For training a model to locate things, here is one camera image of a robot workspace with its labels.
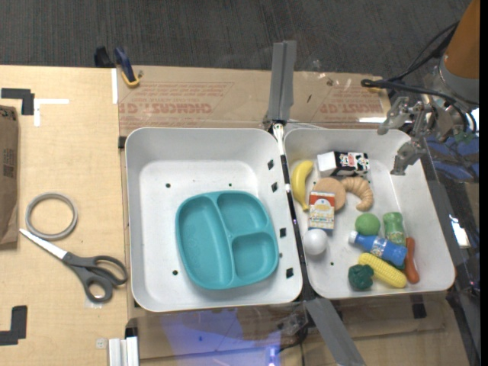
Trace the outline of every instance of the metal ring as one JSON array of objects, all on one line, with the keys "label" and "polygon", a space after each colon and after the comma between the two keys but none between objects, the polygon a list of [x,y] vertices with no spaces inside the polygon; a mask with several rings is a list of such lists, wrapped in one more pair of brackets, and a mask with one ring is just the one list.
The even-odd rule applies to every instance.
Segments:
[{"label": "metal ring", "polygon": [[[71,212],[73,214],[73,218],[71,220],[71,223],[68,225],[68,227],[66,229],[64,229],[63,231],[61,231],[59,233],[55,233],[55,234],[42,233],[39,230],[37,230],[36,228],[34,228],[34,226],[31,223],[32,210],[37,206],[37,204],[39,204],[40,202],[45,201],[47,199],[59,199],[60,201],[65,202],[69,206],[69,208],[71,209]],[[78,211],[76,210],[76,206],[75,206],[74,202],[69,197],[67,197],[66,195],[60,194],[57,192],[47,192],[47,193],[44,193],[41,195],[37,195],[28,204],[27,209],[25,211],[25,226],[27,227],[29,232],[31,232],[35,236],[40,237],[41,239],[47,239],[47,240],[62,239],[63,237],[68,236],[75,229],[77,222],[78,222]]]}]

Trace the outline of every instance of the wooden table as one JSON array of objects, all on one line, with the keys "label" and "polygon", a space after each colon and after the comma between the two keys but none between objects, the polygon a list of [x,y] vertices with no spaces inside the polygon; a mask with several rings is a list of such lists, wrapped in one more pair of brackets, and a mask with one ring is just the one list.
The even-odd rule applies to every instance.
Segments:
[{"label": "wooden table", "polygon": [[[107,254],[124,260],[128,245],[123,159],[117,147],[119,114],[111,70],[2,66],[0,72],[2,88],[29,88],[36,98],[69,100],[43,104],[39,127],[32,116],[20,116],[19,226],[24,227],[31,199],[58,191],[75,201],[79,221],[74,232],[56,244],[78,255]],[[14,105],[20,115],[20,101],[0,99],[0,104]],[[46,201],[33,212],[40,230],[61,230],[69,221],[70,212],[57,201]],[[124,337],[133,312],[127,287],[96,306],[87,301],[73,272],[21,235],[17,245],[0,248],[0,273],[0,331],[10,329],[12,307],[28,308],[27,337],[0,347],[2,365],[107,364],[106,341]],[[385,325],[367,310],[362,317],[361,311],[346,314],[346,327],[367,364],[469,364],[454,313],[443,294],[432,297],[428,300],[437,310],[437,323],[431,329],[421,329],[416,322],[395,333],[394,319]],[[303,349],[307,364],[334,364],[319,335],[311,334]],[[281,364],[294,366],[300,358],[299,346],[289,348],[281,353]],[[208,364],[223,364],[208,355],[185,361],[147,359],[141,364],[202,364],[210,359],[216,361]]]}]

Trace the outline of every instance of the teal plate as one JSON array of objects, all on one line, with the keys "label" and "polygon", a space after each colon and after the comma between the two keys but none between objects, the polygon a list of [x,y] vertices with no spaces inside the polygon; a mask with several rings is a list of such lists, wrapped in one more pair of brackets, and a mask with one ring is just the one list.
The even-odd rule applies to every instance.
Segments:
[{"label": "teal plate", "polygon": [[206,289],[246,286],[278,265],[275,231],[262,202],[244,191],[216,191],[184,201],[176,239],[191,280]]}]

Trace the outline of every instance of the white bottle cap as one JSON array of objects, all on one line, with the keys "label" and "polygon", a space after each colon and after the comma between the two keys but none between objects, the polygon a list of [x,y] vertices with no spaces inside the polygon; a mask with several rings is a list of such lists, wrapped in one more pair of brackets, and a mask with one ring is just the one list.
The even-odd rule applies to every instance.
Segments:
[{"label": "white bottle cap", "polygon": [[356,237],[358,236],[358,232],[356,232],[355,230],[353,230],[352,232],[349,233],[349,242],[351,244],[354,244],[355,241],[356,241]]}]

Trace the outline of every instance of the dark gray carpet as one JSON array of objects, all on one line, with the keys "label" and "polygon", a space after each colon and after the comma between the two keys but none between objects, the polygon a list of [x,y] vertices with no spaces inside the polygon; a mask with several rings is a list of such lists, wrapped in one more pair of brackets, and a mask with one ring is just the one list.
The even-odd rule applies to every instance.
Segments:
[{"label": "dark gray carpet", "polygon": [[0,0],[0,63],[94,66],[121,46],[134,65],[270,69],[272,44],[295,39],[296,70],[390,77],[469,2]]}]

